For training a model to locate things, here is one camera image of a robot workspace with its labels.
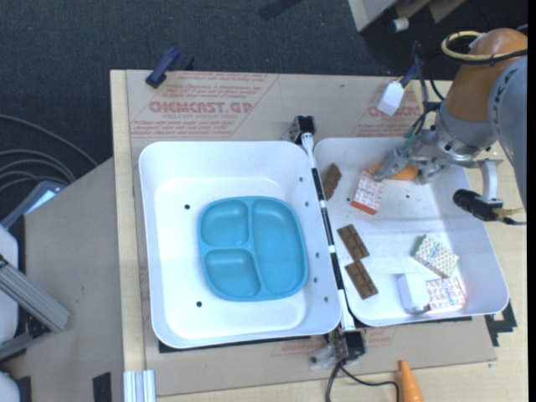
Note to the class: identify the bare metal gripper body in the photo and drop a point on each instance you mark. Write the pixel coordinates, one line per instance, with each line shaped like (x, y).
(435, 151)

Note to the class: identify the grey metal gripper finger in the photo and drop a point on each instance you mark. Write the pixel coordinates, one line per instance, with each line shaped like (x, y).
(425, 173)
(387, 169)

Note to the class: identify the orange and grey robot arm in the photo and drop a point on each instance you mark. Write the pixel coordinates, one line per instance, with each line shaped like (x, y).
(477, 82)

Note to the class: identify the orange toy food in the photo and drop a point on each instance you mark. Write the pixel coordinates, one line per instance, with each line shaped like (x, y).
(407, 173)

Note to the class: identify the orange and white carton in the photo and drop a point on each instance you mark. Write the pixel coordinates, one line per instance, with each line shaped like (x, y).
(367, 193)

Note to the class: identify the brown chocolate bar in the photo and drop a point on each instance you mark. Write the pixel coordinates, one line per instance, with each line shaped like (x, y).
(361, 279)
(353, 243)
(331, 180)

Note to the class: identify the white plastic tray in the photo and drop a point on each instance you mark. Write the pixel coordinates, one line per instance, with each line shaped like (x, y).
(398, 233)
(176, 241)

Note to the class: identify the small white carton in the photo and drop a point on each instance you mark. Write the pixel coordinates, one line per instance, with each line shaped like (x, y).
(390, 98)

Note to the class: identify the white carton with red pattern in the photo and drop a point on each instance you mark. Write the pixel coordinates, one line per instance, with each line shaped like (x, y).
(436, 256)
(447, 293)

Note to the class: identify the thin black and white rod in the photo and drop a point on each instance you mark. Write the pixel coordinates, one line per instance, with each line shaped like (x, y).
(331, 241)

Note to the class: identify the plain white box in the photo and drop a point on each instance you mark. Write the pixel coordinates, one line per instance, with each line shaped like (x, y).
(412, 293)

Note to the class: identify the blue divided plate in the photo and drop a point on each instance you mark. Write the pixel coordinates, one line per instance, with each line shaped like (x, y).
(272, 241)

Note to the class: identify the brown cardboard board red print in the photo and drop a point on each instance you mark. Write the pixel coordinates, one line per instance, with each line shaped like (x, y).
(259, 99)

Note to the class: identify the orange toy carrot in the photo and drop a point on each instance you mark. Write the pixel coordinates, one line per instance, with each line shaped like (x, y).
(410, 385)

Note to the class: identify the black cylinder on white bracket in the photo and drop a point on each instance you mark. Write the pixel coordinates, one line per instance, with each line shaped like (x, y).
(473, 202)

